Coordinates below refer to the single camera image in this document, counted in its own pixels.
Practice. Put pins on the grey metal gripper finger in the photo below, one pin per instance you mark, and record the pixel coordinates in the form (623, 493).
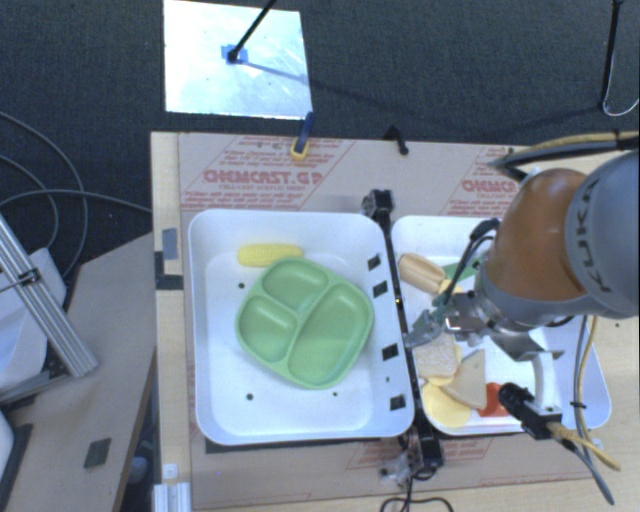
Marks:
(417, 340)
(424, 320)

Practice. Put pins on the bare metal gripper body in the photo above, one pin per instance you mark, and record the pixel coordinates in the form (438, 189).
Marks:
(472, 315)

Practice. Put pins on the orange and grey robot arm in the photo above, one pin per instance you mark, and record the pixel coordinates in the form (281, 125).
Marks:
(545, 240)

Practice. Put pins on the white bread slice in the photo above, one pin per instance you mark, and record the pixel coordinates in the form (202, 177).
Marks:
(436, 360)

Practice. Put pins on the thin black rod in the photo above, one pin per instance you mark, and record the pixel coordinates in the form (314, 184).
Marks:
(400, 305)

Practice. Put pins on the small yellow toy piece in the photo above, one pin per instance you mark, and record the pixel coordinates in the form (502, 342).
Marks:
(449, 286)

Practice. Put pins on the green toy vegetable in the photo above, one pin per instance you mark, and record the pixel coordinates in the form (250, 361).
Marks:
(456, 272)

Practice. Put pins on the tan bread roll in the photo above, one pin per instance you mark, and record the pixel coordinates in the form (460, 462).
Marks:
(420, 271)

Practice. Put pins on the beige wedge slice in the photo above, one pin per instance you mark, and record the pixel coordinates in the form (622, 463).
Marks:
(472, 380)

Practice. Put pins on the yellow round chip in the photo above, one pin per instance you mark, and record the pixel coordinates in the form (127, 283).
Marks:
(445, 411)

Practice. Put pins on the red toy piece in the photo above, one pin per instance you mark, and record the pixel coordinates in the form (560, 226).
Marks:
(491, 404)

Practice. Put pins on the white plastic tray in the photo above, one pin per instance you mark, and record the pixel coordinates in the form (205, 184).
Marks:
(565, 370)
(225, 400)

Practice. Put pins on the green divided plate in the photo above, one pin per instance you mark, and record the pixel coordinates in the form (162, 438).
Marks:
(305, 325)

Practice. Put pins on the yellow corn cob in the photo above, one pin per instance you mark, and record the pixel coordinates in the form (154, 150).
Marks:
(267, 254)

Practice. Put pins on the black cylinder on white bracket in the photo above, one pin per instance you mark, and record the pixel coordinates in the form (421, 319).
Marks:
(525, 405)

